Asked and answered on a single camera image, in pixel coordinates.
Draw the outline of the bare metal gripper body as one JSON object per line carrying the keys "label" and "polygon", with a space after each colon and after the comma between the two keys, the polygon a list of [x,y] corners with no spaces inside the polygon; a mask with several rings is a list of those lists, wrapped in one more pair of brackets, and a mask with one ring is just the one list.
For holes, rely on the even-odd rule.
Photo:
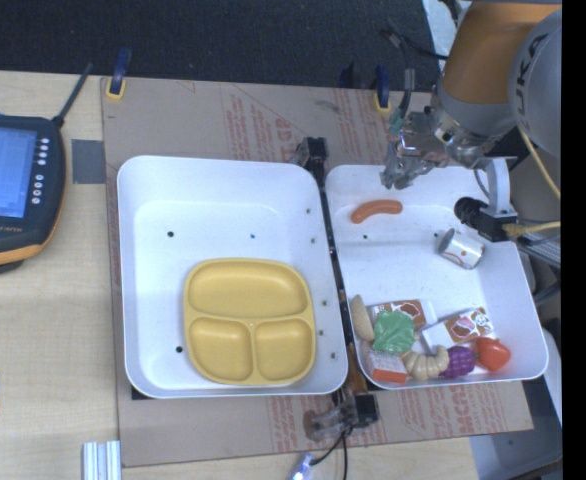
{"label": "bare metal gripper body", "polygon": [[403,170],[429,170],[449,164],[476,168],[493,149],[497,136],[474,134],[446,113],[411,112],[395,146]]}

